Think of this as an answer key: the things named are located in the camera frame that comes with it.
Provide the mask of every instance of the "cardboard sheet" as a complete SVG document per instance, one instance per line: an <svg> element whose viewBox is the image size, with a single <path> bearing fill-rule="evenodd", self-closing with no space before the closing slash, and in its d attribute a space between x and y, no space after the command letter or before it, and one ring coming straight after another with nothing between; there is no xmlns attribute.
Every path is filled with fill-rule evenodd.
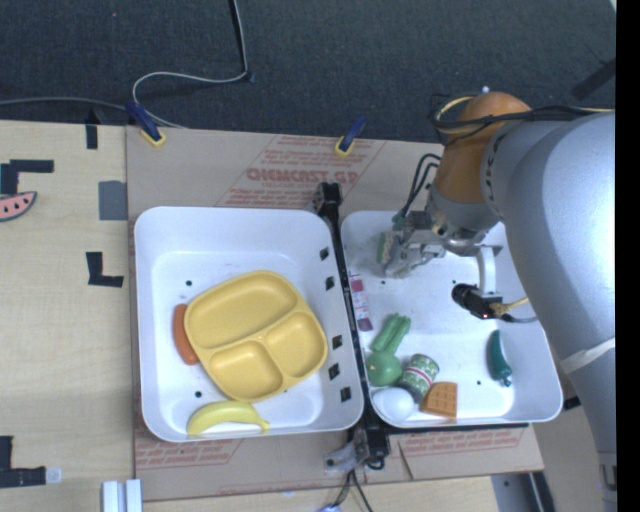
<svg viewBox="0 0 640 512"><path fill-rule="evenodd" d="M143 211L154 206L309 208L322 182L341 184L343 218L359 210L393 210L406 201L420 157L441 152L435 144L356 140L353 152L341 159L333 153L337 139L332 138L164 131L167 141L160 148L137 128L126 131L134 370L139 363L131 234ZM134 395L139 397L135 378ZM336 487L344 476L325 471L324 454L346 441L346 432L334 432L172 444L149 433L138 407L136 477L148 501ZM543 468L533 428L527 426L402 434L390 441L384 468L364 471L367 483Z"/></svg>

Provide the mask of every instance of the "green vegetable toy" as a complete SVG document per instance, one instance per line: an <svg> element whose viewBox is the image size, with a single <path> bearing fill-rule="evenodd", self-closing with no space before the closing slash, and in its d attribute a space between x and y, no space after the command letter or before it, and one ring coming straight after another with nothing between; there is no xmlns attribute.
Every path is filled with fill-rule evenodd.
<svg viewBox="0 0 640 512"><path fill-rule="evenodd" d="M369 382L374 386L389 386L402 375L402 364L395 353L410 327L410 318L395 313L371 344L373 353L367 358L366 367Z"/></svg>
<svg viewBox="0 0 640 512"><path fill-rule="evenodd" d="M494 380L501 380L505 386L511 386L508 377L511 376L511 367L507 363L502 353L502 341L500 340L500 331L495 330L489 337L487 345L487 360L489 363L489 373Z"/></svg>

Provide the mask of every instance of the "pink watermelon slice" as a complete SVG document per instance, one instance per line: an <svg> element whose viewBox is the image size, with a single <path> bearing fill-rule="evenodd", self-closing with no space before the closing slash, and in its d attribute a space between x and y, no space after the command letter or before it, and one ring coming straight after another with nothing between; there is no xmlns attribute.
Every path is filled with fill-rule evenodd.
<svg viewBox="0 0 640 512"><path fill-rule="evenodd" d="M25 213L36 200L37 192L21 192L10 196L0 196L0 222L19 217Z"/></svg>

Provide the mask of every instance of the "wire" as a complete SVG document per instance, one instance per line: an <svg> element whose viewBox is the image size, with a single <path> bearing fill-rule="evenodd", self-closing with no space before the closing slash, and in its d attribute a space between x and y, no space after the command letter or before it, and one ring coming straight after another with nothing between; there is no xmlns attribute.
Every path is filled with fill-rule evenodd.
<svg viewBox="0 0 640 512"><path fill-rule="evenodd" d="M353 474L353 481L355 482L356 487L358 488L358 492L360 493L360 497L362 498L362 502L364 503L364 506L367 507L367 510L369 512L373 512L373 509L371 508L371 505L369 505L369 501L367 500L367 497L364 495L364 491L362 490L362 487L360 487L360 483L356 478L356 472L354 470L351 470L351 474Z"/></svg>
<svg viewBox="0 0 640 512"><path fill-rule="evenodd" d="M362 502L364 503L364 506L366 507L368 512L373 512L373 509L371 508L371 505L369 504L369 501L367 500L367 497L364 495L364 491L362 490L362 487L360 486L360 483L358 482L358 478L356 477L356 471L355 469L352 469L351 471L349 471L349 473L347 474L347 478L344 482L344 484L342 485L342 489L340 489L340 493L338 494L338 497L335 499L335 501L329 505L328 509L331 510L334 507L339 506L341 503L344 502L344 500L347 499L347 497L349 496L349 490L351 489L351 480L353 480L353 483L355 484L356 488L358 489L358 493L360 494L360 498L362 498Z"/></svg>
<svg viewBox="0 0 640 512"><path fill-rule="evenodd" d="M244 30L242 28L242 18L240 17L240 11L238 10L238 4L236 0L229 0L229 7L231 10L231 15L233 17L234 28L236 30L236 39L238 43L238 47L240 50L240 59L242 63L242 72L235 77L226 78L226 79L213 79L213 78L204 78L199 76L188 75L184 73L174 73L171 71L154 71L153 73L148 73L144 75L133 84L132 88L132 96L136 103L140 103L138 100L138 87L145 82L146 80L157 77L157 76L170 76L176 78L182 78L187 80L193 80L202 83L209 84L231 84L236 83L241 80L250 80L252 79L252 73L249 71L249 64L247 60L247 51L246 45L244 41ZM18 98L13 100L1 100L0 107L6 107L10 105L21 105L25 103L52 103L52 102L73 102L73 103L87 103L90 105L99 105L102 107L108 107L115 110L119 110L121 112L127 112L124 105L118 105L116 103L111 103L103 100L96 100L92 98L83 98L78 96L42 96L42 97L33 97L33 98ZM152 112L149 112L145 109L149 117L151 117L155 122L163 125L163 126L172 126L174 128L186 128L186 126L181 126L179 124L172 123L163 119Z"/></svg>
<svg viewBox="0 0 640 512"><path fill-rule="evenodd" d="M23 103L51 103L57 101L69 101L74 103L88 103L90 105L100 105L102 107L109 107L122 112L126 112L123 105L116 103L110 103L108 101L94 100L92 98L81 98L77 96L42 96L35 98L19 98L15 100L2 100L0 101L0 107L6 107L9 105L20 105Z"/></svg>
<svg viewBox="0 0 640 512"><path fill-rule="evenodd" d="M153 77L158 77L158 76L168 76L168 77L173 77L173 78L181 78L181 79L185 79L185 80L192 80L195 82L200 82L200 83L207 83L207 84L214 84L214 85L222 85L222 84L232 84L232 83L236 83L236 82L240 82L241 80L250 80L252 78L252 74L249 71L249 65L248 65L248 61L247 61L247 51L246 51L246 45L245 45L245 41L244 41L244 30L242 28L242 18L240 17L240 11L238 10L238 4L236 2L236 0L229 0L229 4L230 4L230 9L231 9L231 14L234 18L234 26L236 29L236 36L237 36L237 42L238 42L238 46L240 49L240 59L242 62L242 72L232 78L224 78L224 79L215 79L215 78L204 78L204 77L200 77L200 76L194 76L194 75L188 75L185 73L175 73L172 71L154 71L153 73L148 73L140 78L138 78L138 80L135 81L135 83L133 84L133 88L131 90L131 95L133 96L133 100L136 103L140 103L140 101L138 100L138 87L140 87L140 85L145 82L146 80L153 78ZM145 108L145 111L147 112L147 114L149 114L149 117L151 117L154 121L156 121L157 123L163 125L163 126L172 126L174 128L186 128L186 126L182 126L176 123L172 123L170 121L167 121L166 119L163 119L162 117L159 117L155 114L153 114L152 112L150 112L149 110L147 110Z"/></svg>
<svg viewBox="0 0 640 512"><path fill-rule="evenodd" d="M476 133L484 130L488 126L504 121L566 121L575 119L576 117L595 114L598 112L609 112L611 109L601 108L581 108L581 107L567 107L567 106L546 106L540 108L530 109L524 112L514 112L500 115L488 115L482 118L468 119L464 121L443 121L443 115L462 103L467 103L475 99L477 95L463 95L454 98L440 108L432 112L429 120L431 124L436 128L439 133L447 135L457 135L454 139L447 142L446 145L451 145L456 141L471 137Z"/></svg>
<svg viewBox="0 0 640 512"><path fill-rule="evenodd" d="M440 162L440 156L434 153L427 153L426 155L423 155L422 158L420 158L420 161L418 162L416 170L413 174L413 182L411 183L411 189L409 191L409 197L407 198L407 202L404 204L404 206L400 209L400 211L397 214L397 216L401 218L406 217L409 211L409 208L411 208L411 205L413 204L413 201L415 201L416 197L418 197L418 194L424 187L431 169L438 168L438 163L429 162L426 168L424 169L424 171L422 171L422 175L421 175L422 166L424 162L427 160L427 158L433 158L437 162Z"/></svg>
<svg viewBox="0 0 640 512"><path fill-rule="evenodd" d="M500 318L500 320L504 320L505 322L508 322L508 323L511 323L511 324L530 324L531 322L537 322L538 321L538 317L537 316L532 316L530 318L515 318L515 317L511 316L510 314L506 314L506 315L502 315L499 318Z"/></svg>
<svg viewBox="0 0 640 512"><path fill-rule="evenodd" d="M526 304L527 302L529 302L529 297L523 297L522 299L516 300L515 302L510 302L508 304L503 304L501 302L492 302L491 304L489 304L489 307L497 316L502 316L512 309Z"/></svg>
<svg viewBox="0 0 640 512"><path fill-rule="evenodd" d="M367 462L367 467L369 467L369 469L373 469L374 471L381 471L384 469L384 457L378 457L377 460L375 461L371 461L371 462Z"/></svg>

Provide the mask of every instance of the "banana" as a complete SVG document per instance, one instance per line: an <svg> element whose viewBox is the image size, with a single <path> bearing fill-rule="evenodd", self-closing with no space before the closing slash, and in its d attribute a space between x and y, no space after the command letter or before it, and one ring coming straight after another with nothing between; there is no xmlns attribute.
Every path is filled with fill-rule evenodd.
<svg viewBox="0 0 640 512"><path fill-rule="evenodd" d="M269 429L269 422L258 415L258 411L252 404L227 400L207 404L194 412L187 423L187 434L197 435L218 423L227 421L255 423L262 428L263 432Z"/></svg>

